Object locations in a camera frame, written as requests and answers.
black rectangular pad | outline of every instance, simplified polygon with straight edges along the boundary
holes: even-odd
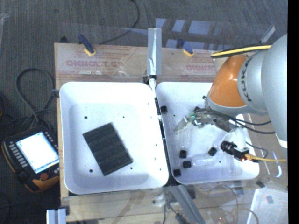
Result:
[[[104,176],[132,163],[112,123],[83,134]]]

clear plastic bottle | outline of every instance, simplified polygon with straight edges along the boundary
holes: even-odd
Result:
[[[215,157],[209,154],[197,154],[183,162],[183,168],[205,168],[215,164]]]

red button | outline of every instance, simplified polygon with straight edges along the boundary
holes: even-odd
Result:
[[[48,179],[49,175],[47,173],[42,173],[41,174],[41,180],[46,181]]]

yellow cable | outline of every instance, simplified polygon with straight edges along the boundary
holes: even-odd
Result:
[[[256,157],[252,154],[245,154],[245,157],[248,160],[262,160],[262,161],[270,161],[270,162],[287,162],[286,159],[265,159],[265,158]]]
[[[264,45],[264,46],[255,46],[255,47],[245,47],[245,48],[239,48],[239,49],[227,50],[227,51],[219,51],[219,52],[212,53],[211,57],[229,55],[234,53],[242,53],[242,52],[248,52],[254,50],[269,49],[270,47],[271,45]]]

white tray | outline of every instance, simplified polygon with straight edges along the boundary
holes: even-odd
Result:
[[[64,182],[74,194],[148,189],[168,181],[151,89],[142,83],[69,82],[60,89]],[[133,163],[104,176],[83,133],[112,122]]]
[[[162,82],[157,85],[159,105],[167,106],[168,114],[163,115],[166,143],[171,165],[171,172],[180,168],[181,176],[175,177],[181,184],[198,184],[205,182],[220,182],[253,179],[259,174],[258,163],[251,161],[240,162],[233,156],[224,153],[220,144],[227,134],[215,125],[206,125],[201,129],[190,126],[184,132],[174,133],[174,128],[184,116],[188,116],[196,106],[204,108],[203,96],[206,96],[212,83]],[[245,137],[251,143],[246,129]],[[179,158],[179,148],[182,143],[189,143],[189,155],[186,159]],[[196,154],[207,153],[211,147],[217,148],[215,161],[207,167],[182,168],[182,162],[190,160]],[[255,154],[252,147],[247,146],[251,154]]]

